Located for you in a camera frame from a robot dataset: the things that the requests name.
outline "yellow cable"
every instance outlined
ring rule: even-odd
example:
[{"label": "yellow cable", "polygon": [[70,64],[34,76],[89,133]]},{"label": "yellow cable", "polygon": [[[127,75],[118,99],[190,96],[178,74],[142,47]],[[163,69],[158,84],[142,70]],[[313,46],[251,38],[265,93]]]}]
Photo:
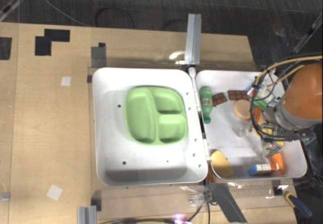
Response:
[{"label": "yellow cable", "polygon": [[286,74],[284,77],[278,79],[272,84],[267,85],[267,87],[271,87],[276,85],[277,83],[280,83],[281,81],[285,80],[287,77],[291,76],[294,72],[297,72],[299,69],[303,68],[305,65],[300,65],[299,67],[296,67],[294,70],[290,71],[288,74]]},{"label": "yellow cable", "polygon": [[273,64],[273,65],[269,66],[266,70],[264,70],[263,72],[261,72],[258,75],[258,77],[255,79],[254,83],[256,81],[258,81],[261,78],[261,76],[263,76],[264,74],[266,74],[269,70],[271,70],[272,68],[275,68],[275,67],[277,67],[279,65],[284,65],[284,64],[288,64],[288,63],[292,63],[292,62],[317,60],[317,59],[322,59],[322,56],[321,55],[318,55],[318,56],[315,56],[315,57],[294,58],[294,59],[289,59],[289,60],[282,61],[280,63]]}]

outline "metal bracket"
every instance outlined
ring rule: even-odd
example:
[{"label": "metal bracket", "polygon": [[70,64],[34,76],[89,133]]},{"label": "metal bracket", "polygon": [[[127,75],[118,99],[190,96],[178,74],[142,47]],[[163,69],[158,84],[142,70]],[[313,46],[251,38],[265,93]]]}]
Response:
[{"label": "metal bracket", "polygon": [[77,209],[77,224],[97,224],[96,206],[79,207]]},{"label": "metal bracket", "polygon": [[106,47],[91,47],[91,66],[93,68],[106,67]]},{"label": "metal bracket", "polygon": [[228,222],[247,223],[227,184],[208,184],[213,199],[219,204]]},{"label": "metal bracket", "polygon": [[10,193],[1,193],[1,201],[9,201]]},{"label": "metal bracket", "polygon": [[3,21],[24,0],[12,0],[0,11],[0,22]]},{"label": "metal bracket", "polygon": [[201,52],[201,14],[189,14],[185,48],[185,64],[200,64]]}]

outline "wooden table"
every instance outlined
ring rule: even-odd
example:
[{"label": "wooden table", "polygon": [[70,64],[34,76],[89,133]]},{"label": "wooden table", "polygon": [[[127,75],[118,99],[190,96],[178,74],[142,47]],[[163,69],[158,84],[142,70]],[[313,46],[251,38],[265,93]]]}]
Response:
[{"label": "wooden table", "polygon": [[[35,37],[43,36],[45,28],[70,30],[70,42],[52,42],[51,56],[35,56]],[[87,84],[91,47],[106,44],[108,66],[176,67],[169,55],[185,50],[186,33],[0,23],[0,37],[12,38],[10,60],[0,61],[0,192],[11,194],[9,201],[0,201],[0,223],[76,223],[77,208],[89,206],[92,196]],[[247,37],[202,34],[201,64],[253,69]],[[63,77],[71,77],[70,86],[61,85]],[[284,182],[295,192],[291,180]],[[52,184],[63,190],[57,201],[46,196]],[[121,202],[125,188],[118,189],[107,194],[123,206],[119,217],[133,214],[136,208],[127,213]],[[253,191],[233,192],[249,223],[296,223],[282,197],[265,199],[259,194],[251,202]],[[142,197],[136,197],[136,188],[131,193],[131,200],[147,208]],[[148,201],[152,212],[172,203],[158,198]],[[183,200],[183,213],[194,212],[187,197]],[[218,206],[211,210],[211,223],[226,223]],[[194,223],[207,223],[205,208]]]}]

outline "green plate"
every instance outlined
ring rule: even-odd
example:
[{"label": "green plate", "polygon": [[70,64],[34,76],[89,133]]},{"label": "green plate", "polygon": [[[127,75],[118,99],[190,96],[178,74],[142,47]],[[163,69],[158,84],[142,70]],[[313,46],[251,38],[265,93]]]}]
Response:
[{"label": "green plate", "polygon": [[128,133],[140,144],[171,144],[186,137],[186,113],[177,92],[163,87],[137,87],[128,92],[125,105]]}]

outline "wooden surface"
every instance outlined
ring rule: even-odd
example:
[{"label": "wooden surface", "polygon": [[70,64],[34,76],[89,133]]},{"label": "wooden surface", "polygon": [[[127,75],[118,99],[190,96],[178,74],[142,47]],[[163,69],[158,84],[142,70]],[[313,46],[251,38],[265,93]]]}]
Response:
[{"label": "wooden surface", "polygon": [[[0,118],[1,126],[9,126],[10,123],[13,125],[13,139],[9,137],[0,140],[0,179],[2,182],[7,180],[11,193],[9,223],[73,224],[77,222],[77,207],[89,206],[92,195],[89,97],[86,82],[91,46],[98,46],[99,42],[106,43],[110,66],[136,67],[142,62],[147,63],[147,67],[153,67],[160,62],[162,65],[166,62],[169,66],[169,55],[185,49],[186,34],[1,23],[0,36],[4,36],[4,30],[9,31],[10,28],[16,31],[8,34],[16,40],[19,38],[17,61],[14,60],[14,56],[9,61],[0,61],[1,76],[7,74],[6,85],[9,84],[9,88],[16,90],[15,96],[5,97],[6,102],[0,104],[2,107],[8,107],[15,101],[14,122]],[[69,29],[71,40],[53,42],[50,57],[37,57],[34,55],[35,36],[43,36],[44,28]],[[201,43],[201,60],[205,62],[228,64],[241,60],[253,67],[251,51],[245,36],[202,35]],[[15,77],[15,70],[16,86],[9,78]],[[63,77],[72,77],[71,86],[61,86]],[[11,140],[12,155],[8,150]],[[58,201],[46,196],[52,184],[63,190]],[[124,194],[123,190],[116,189],[107,191],[107,194],[109,193],[119,196]],[[242,205],[248,204],[252,196],[243,195],[238,190],[235,193],[238,204]],[[155,209],[171,203],[156,200],[150,205]],[[187,197],[184,197],[184,200],[187,205]],[[267,205],[270,206],[273,200],[282,198],[268,199]],[[3,204],[0,204],[0,223],[8,222],[8,204],[4,205],[3,207]],[[127,205],[121,205],[122,212],[126,212]],[[267,223],[295,223],[293,210],[284,206],[285,203],[278,203],[283,207],[272,205],[270,208],[260,209],[254,203],[253,209],[243,211],[249,223],[265,223],[264,220],[267,220]],[[212,214],[212,223],[226,223],[220,209],[216,207],[213,209],[215,212]],[[194,223],[205,223],[207,214],[201,213],[194,220]]]}]

